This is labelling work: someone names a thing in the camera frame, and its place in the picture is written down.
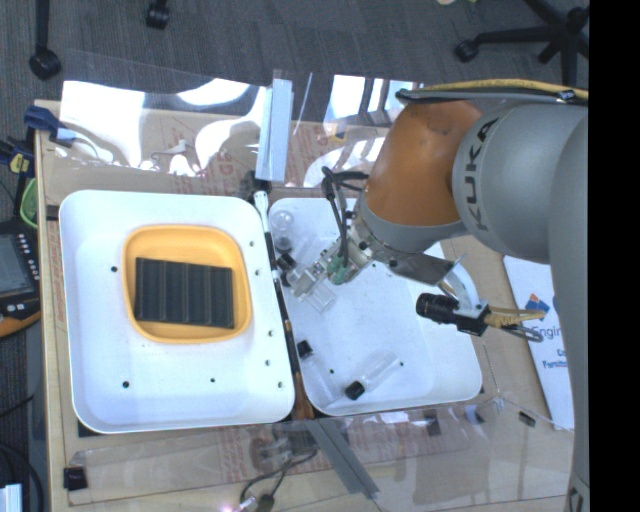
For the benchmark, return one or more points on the clear light bulb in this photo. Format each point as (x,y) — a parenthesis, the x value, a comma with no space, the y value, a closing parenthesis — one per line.
(281,221)

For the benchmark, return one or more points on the white printed paper sheet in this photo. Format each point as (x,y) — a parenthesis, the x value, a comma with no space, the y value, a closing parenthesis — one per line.
(545,350)

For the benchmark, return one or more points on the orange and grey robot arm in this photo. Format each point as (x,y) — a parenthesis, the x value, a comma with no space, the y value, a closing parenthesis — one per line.
(505,175)

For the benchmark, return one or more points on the brown cardboard board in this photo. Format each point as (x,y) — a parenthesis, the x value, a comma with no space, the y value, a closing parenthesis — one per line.
(165,460)

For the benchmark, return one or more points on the black office chair base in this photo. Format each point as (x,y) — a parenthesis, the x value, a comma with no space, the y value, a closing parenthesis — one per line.
(560,35)
(45,64)

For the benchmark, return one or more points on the white plastic tray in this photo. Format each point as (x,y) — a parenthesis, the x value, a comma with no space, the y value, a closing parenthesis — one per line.
(380,325)
(100,310)

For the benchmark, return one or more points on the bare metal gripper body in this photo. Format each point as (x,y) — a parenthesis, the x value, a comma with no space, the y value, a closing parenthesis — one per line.
(358,254)

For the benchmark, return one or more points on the black ribbed rectangular block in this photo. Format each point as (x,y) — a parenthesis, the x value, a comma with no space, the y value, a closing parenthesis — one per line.
(184,292)

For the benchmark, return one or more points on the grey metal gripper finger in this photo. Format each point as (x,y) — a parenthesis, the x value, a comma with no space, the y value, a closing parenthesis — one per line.
(324,299)
(302,284)

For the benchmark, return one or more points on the clear bottle with black cap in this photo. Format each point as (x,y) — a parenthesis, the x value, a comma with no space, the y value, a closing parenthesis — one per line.
(304,349)
(355,390)
(286,262)

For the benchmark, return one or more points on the black cylinder on white bracket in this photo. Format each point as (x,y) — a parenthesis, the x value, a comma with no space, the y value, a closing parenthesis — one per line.
(440,307)

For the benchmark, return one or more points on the yellow plastic bowl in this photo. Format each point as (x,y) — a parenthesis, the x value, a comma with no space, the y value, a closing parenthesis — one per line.
(190,240)

